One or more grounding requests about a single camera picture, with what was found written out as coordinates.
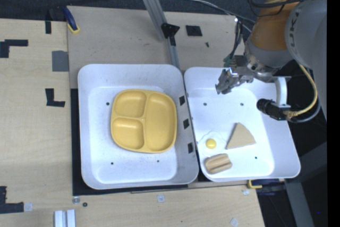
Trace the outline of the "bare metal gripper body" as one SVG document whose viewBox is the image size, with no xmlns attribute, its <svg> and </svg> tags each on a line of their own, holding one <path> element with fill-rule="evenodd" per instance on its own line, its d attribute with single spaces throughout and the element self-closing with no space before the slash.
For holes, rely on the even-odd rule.
<svg viewBox="0 0 340 227">
<path fill-rule="evenodd" d="M 253 55 L 234 55 L 226 57 L 226 67 L 232 70 L 233 74 L 237 74 L 240 83 L 250 83 L 254 79 L 262 82 L 272 82 L 274 74 L 279 68 L 272 68 L 262 64 Z"/>
</svg>

